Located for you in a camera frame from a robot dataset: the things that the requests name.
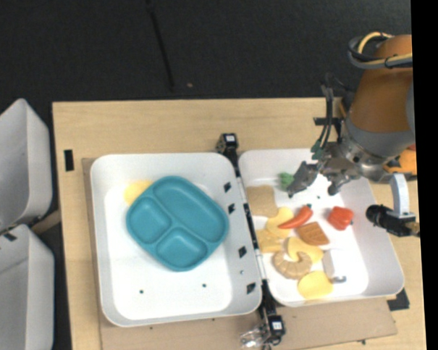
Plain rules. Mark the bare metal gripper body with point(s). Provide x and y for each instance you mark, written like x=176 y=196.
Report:
x=343 y=161

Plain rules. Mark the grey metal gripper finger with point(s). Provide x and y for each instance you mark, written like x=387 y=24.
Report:
x=303 y=178
x=337 y=185

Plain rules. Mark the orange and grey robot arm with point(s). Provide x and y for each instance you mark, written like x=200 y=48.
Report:
x=377 y=105

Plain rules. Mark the green broccoli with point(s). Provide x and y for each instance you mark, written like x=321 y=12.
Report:
x=284 y=180

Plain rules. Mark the red-orange bell pepper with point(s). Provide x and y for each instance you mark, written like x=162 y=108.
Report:
x=339 y=218

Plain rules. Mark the orange-red carrot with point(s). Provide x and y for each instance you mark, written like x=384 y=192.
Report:
x=297 y=219

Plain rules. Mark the yellow curved toy piece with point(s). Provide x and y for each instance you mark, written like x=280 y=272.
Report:
x=279 y=219

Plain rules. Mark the tan bread slice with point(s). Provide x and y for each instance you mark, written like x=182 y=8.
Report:
x=260 y=200

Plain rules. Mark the orange ridged biscuit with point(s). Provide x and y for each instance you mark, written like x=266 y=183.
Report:
x=313 y=234

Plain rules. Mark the thin black and white rod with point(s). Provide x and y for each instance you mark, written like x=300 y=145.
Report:
x=246 y=209

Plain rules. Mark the yellow banana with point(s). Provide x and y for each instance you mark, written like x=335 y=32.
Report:
x=309 y=249

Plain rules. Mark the yellow cheese wedge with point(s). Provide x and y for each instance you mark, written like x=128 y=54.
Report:
x=268 y=242

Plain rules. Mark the white plastic tray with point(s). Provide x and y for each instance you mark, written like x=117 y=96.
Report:
x=364 y=258
x=173 y=296

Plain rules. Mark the grey and white stick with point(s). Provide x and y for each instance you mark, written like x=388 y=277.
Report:
x=328 y=263

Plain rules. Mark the tan curled shrimp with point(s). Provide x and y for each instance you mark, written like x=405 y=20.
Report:
x=290 y=269

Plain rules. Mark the yellow round toy chip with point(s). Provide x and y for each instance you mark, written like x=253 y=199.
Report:
x=314 y=285

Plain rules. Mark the blue divided plate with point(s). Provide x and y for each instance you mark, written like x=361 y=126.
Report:
x=177 y=223

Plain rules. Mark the yellow round toy slice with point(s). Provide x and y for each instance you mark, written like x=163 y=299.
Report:
x=133 y=192

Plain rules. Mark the black cylinder on white bracket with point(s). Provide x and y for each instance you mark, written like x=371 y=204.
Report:
x=389 y=219

